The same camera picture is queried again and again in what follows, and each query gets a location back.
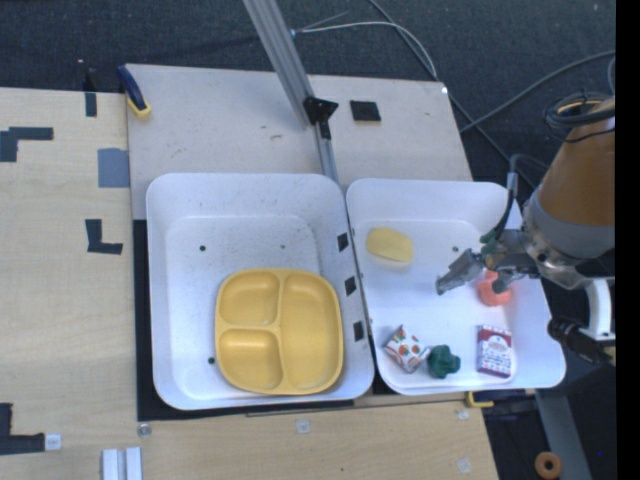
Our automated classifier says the white plastic tray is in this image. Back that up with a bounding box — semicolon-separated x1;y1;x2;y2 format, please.
145;171;377;412
344;177;568;397

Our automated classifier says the brown doughnut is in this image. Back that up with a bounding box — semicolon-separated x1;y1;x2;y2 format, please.
534;451;563;480

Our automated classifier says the orange toy fruit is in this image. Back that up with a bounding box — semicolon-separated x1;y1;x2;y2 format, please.
475;267;513;308

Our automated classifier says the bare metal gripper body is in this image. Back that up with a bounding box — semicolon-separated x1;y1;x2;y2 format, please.
480;227;616;291

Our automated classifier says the green broccoli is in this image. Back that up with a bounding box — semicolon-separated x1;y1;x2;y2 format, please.
426;344;462;380

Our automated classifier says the pale flat board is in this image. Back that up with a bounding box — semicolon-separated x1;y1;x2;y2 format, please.
124;62;474;222

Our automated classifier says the yellow divided plate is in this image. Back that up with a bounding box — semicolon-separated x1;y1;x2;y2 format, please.
214;267;346;397

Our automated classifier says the yellow oval toy bread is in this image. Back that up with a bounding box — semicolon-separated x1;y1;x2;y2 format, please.
364;226;415;265

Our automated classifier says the black cylinder on white bracket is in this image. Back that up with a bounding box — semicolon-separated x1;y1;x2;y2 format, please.
546;277;617;365

